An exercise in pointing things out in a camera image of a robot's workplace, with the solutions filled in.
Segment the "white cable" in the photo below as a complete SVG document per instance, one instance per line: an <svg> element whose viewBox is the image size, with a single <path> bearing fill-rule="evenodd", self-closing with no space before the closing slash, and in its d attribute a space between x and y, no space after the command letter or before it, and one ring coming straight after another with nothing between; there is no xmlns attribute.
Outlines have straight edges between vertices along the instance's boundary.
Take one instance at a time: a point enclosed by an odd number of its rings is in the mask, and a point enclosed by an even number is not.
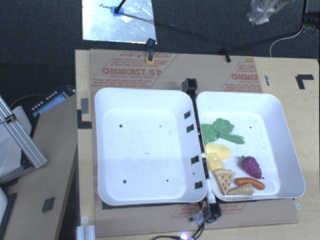
<svg viewBox="0 0 320 240"><path fill-rule="evenodd" d="M296 34L293 35L293 36L284 37L284 38L281 38L281 39L278 39L278 40L274 41L274 42L271 44L270 49L269 49L270 57L272 57L272 47L273 47L276 43L278 43L278 42L281 41L281 40L286 40L286 39L295 38L295 37L297 37L298 35L300 35L302 31L304 31L303 28L300 29L299 32L296 33Z"/></svg>

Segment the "plastic broccoli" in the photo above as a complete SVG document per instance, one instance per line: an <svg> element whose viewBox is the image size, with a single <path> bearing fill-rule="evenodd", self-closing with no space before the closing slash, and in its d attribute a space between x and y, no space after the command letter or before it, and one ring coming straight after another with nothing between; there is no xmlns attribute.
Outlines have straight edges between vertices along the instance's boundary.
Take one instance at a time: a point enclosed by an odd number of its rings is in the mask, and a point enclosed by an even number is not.
<svg viewBox="0 0 320 240"><path fill-rule="evenodd" d="M201 133L204 144L215 142L219 139L218 133L215 131L212 124L201 124Z"/></svg>
<svg viewBox="0 0 320 240"><path fill-rule="evenodd" d="M218 133L218 136L220 138L223 138L225 140L235 142L238 144L245 143L244 137L239 136L239 135L235 135L235 134L231 134L234 127L235 126L233 124L231 124L228 120L224 120L222 118L218 118L213 123L213 128Z"/></svg>

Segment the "yellow cheese wedge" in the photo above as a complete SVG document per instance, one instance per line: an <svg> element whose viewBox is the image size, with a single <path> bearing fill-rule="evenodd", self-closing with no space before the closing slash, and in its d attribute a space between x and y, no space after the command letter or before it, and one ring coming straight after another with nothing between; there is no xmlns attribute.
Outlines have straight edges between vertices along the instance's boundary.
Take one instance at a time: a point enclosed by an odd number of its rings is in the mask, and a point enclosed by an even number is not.
<svg viewBox="0 0 320 240"><path fill-rule="evenodd" d="M209 154L216 154L216 156L221 160L225 160L230 157L230 149L224 145L216 143L207 143L207 145L205 145L205 153L207 156Z"/></svg>
<svg viewBox="0 0 320 240"><path fill-rule="evenodd" d="M209 171L216 171L224 168L220 157L217 156L217 153L210 153L206 155L206 160L208 162Z"/></svg>

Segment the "purple grapes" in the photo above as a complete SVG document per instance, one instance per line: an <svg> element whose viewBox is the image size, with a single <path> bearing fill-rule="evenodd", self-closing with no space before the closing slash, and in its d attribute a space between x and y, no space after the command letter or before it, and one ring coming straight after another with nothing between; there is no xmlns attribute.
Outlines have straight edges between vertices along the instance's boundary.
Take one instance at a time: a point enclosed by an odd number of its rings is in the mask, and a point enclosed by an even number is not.
<svg viewBox="0 0 320 240"><path fill-rule="evenodd" d="M256 179L261 179L261 169L257 160L252 156L243 157L243 161L241 162L241 167L252 177Z"/></svg>

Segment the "toy food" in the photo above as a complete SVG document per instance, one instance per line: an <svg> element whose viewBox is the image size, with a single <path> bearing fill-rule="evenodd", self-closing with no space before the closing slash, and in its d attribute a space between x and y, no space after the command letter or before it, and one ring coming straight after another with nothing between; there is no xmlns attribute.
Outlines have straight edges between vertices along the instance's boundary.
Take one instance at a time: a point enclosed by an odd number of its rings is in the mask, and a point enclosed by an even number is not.
<svg viewBox="0 0 320 240"><path fill-rule="evenodd" d="M216 121L213 122L213 128L218 133L218 136L220 138L223 138L238 144L245 143L244 137L231 134L234 127L235 126L231 124L228 120L224 120L222 118L218 118Z"/></svg>
<svg viewBox="0 0 320 240"><path fill-rule="evenodd" d="M205 145L205 153L207 156L212 153L216 153L221 160L225 160L230 157L230 149L228 147L215 143L208 143Z"/></svg>
<svg viewBox="0 0 320 240"><path fill-rule="evenodd" d="M230 157L230 149L224 145L207 143L205 145L206 160L210 171L224 168L222 160Z"/></svg>
<svg viewBox="0 0 320 240"><path fill-rule="evenodd" d="M243 184L241 186L236 186L231 188L226 193L227 195L252 195L254 193L254 188L251 183Z"/></svg>
<svg viewBox="0 0 320 240"><path fill-rule="evenodd" d="M224 164L217 153L210 153L206 155L209 171L215 171L224 168Z"/></svg>
<svg viewBox="0 0 320 240"><path fill-rule="evenodd" d="M241 167L252 177L261 179L262 173L257 160L252 156L242 156L242 158Z"/></svg>
<svg viewBox="0 0 320 240"><path fill-rule="evenodd" d="M215 142L219 138L218 133L214 129L214 126L207 123L201 124L201 135L204 144Z"/></svg>
<svg viewBox="0 0 320 240"><path fill-rule="evenodd" d="M252 186L257 188L258 190L264 190L266 187L265 184L263 184L261 181L255 178L249 178L249 177L236 178L234 183L238 186L250 183L252 184Z"/></svg>
<svg viewBox="0 0 320 240"><path fill-rule="evenodd" d="M218 181L222 194L227 194L229 186L235 177L235 173L232 170L219 169L213 171L213 174Z"/></svg>

